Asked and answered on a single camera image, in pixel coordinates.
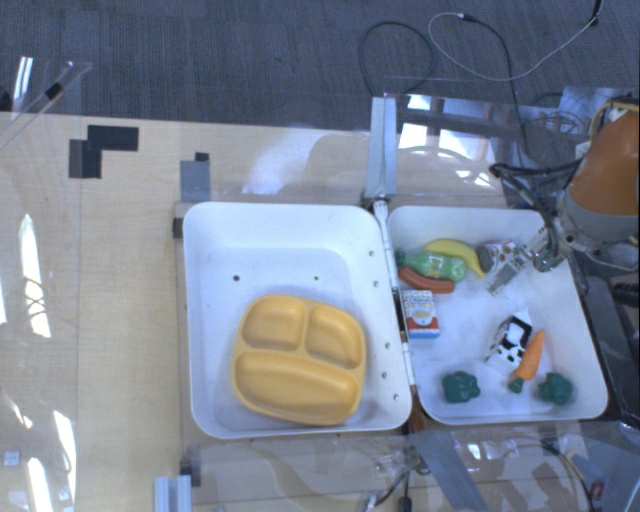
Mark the green broccoli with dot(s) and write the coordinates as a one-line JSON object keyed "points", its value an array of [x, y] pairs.
{"points": [[460, 387], [555, 389]]}

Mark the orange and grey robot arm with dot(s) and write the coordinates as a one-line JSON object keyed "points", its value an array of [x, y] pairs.
{"points": [[607, 170]]}

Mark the yellow divided plate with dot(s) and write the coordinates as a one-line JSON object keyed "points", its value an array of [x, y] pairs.
{"points": [[295, 365]]}

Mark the green bottle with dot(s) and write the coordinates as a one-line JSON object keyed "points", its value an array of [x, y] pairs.
{"points": [[432, 265]]}

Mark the black and white carton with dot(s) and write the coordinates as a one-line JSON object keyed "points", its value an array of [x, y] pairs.
{"points": [[510, 340]]}

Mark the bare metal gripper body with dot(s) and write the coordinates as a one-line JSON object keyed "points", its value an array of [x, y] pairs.
{"points": [[542, 247]]}

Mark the white plastic tray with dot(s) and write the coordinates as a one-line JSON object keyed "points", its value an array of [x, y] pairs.
{"points": [[470, 310], [280, 240]]}

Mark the yellow banana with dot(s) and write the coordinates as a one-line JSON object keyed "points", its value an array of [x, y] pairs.
{"points": [[457, 248]]}

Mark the red sausage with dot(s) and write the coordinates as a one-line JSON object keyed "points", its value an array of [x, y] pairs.
{"points": [[430, 285]]}

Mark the white and red can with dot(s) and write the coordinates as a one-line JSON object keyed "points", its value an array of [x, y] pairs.
{"points": [[497, 256]]}

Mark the red and white carton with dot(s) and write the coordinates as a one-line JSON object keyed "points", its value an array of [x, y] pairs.
{"points": [[421, 315]]}

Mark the orange carrot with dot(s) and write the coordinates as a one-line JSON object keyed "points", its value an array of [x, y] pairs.
{"points": [[531, 357]]}

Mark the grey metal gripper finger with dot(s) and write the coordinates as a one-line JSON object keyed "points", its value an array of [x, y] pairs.
{"points": [[502, 281]]}

